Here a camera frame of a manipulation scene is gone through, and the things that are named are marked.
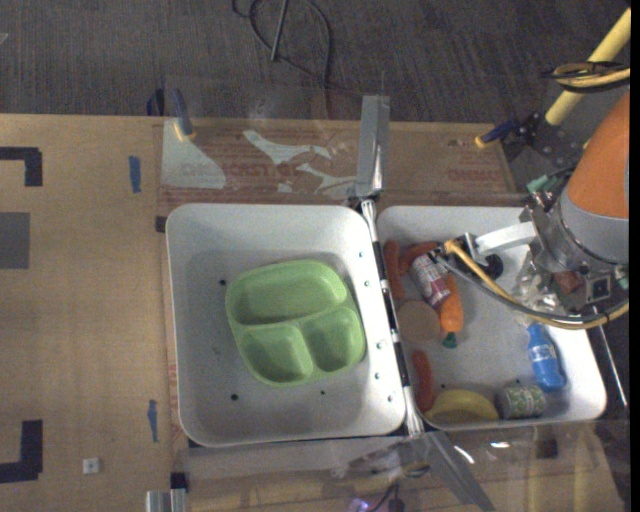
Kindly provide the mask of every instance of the water bottle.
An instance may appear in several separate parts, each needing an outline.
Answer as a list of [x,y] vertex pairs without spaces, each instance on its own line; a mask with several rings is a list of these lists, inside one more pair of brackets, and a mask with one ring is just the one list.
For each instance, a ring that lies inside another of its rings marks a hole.
[[549,393],[559,391],[567,383],[560,371],[560,363],[553,342],[540,324],[532,324],[527,328],[529,336],[529,359],[536,374],[538,386]]

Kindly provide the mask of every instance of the blue tape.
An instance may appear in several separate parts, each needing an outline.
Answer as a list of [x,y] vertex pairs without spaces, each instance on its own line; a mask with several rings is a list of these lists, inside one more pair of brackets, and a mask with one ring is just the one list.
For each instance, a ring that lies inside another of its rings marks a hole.
[[140,170],[140,159],[137,156],[129,157],[129,179],[133,193],[142,192],[142,171]]

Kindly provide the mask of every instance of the brown round object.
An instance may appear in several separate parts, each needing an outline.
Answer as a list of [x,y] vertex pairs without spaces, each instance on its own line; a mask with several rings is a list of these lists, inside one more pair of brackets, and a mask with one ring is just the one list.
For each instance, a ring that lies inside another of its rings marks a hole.
[[438,313],[422,300],[402,304],[398,308],[398,324],[402,338],[409,343],[427,343],[440,335]]

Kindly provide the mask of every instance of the orange object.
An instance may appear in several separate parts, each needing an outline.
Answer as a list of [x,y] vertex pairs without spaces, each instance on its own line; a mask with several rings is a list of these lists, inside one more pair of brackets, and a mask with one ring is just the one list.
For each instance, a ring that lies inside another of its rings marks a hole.
[[629,218],[624,173],[629,156],[630,94],[620,98],[602,121],[567,185],[576,206],[605,217]]
[[418,386],[414,390],[416,405],[420,412],[425,413],[433,407],[436,393],[433,385],[433,372],[427,354],[422,350],[414,350],[411,362],[418,374]]
[[422,256],[423,254],[427,254],[438,248],[440,244],[438,242],[423,242],[421,244],[415,244],[409,247],[401,256],[400,256],[400,266],[399,271],[401,276],[407,275],[409,269],[411,268],[411,264],[413,260],[415,260],[418,256]]
[[400,246],[395,240],[389,240],[383,249],[384,266],[387,269],[387,278],[391,295],[396,300],[404,299],[404,287],[400,277]]
[[460,292],[456,286],[455,277],[451,272],[447,274],[445,282],[451,295],[444,300],[438,309],[440,327],[445,332],[460,332],[464,326],[464,311],[462,310]]

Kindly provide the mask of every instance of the dark gray carpet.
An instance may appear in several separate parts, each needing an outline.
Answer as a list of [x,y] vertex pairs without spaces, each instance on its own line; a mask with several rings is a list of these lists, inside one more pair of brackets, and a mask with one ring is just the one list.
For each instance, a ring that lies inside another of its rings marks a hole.
[[[246,13],[249,0],[238,0]],[[622,0],[314,0],[331,33],[325,114],[357,118],[359,96],[384,90],[394,120],[497,122],[541,108],[539,73],[584,60]],[[280,0],[255,9],[271,44]],[[231,0],[0,0],[0,111],[143,115],[157,87],[191,91],[204,115],[265,103],[305,117],[328,38],[307,0],[291,0],[280,62]]]

